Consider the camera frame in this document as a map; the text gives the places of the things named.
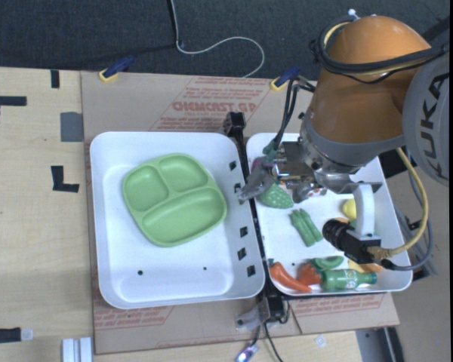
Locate brown cardboard board red print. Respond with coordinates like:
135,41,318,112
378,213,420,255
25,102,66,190
79,69,400,355

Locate green toy ring slice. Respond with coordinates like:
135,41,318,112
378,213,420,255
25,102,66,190
310,255,345,272

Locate yellow toy banana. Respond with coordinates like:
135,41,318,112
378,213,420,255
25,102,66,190
347,259,384,275

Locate white plastic tray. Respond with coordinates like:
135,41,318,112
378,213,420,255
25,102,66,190
89,130,267,310
245,132,414,297

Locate black cylinder on white bracket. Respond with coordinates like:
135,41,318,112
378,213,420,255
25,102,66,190
322,181,383,265

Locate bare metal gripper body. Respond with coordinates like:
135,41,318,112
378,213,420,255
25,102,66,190
275,141,364,195

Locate short orange toy carrot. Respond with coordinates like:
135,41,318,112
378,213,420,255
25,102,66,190
296,262,322,287

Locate yellow toy lemon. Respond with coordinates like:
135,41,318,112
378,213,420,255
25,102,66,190
341,198,358,220

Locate green toy grapes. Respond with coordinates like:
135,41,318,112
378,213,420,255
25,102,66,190
258,183,295,210

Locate black block with wires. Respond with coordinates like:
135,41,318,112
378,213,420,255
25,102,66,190
223,111,248,137
265,294,288,322

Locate green plastic bottle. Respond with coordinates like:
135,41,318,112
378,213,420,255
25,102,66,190
319,268,378,293

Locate green divided plate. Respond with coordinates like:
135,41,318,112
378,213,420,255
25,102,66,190
122,152,228,248

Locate green toy asparagus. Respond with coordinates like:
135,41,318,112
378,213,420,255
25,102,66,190
289,208,325,247

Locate long orange toy carrot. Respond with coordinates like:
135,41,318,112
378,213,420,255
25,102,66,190
268,261,313,293

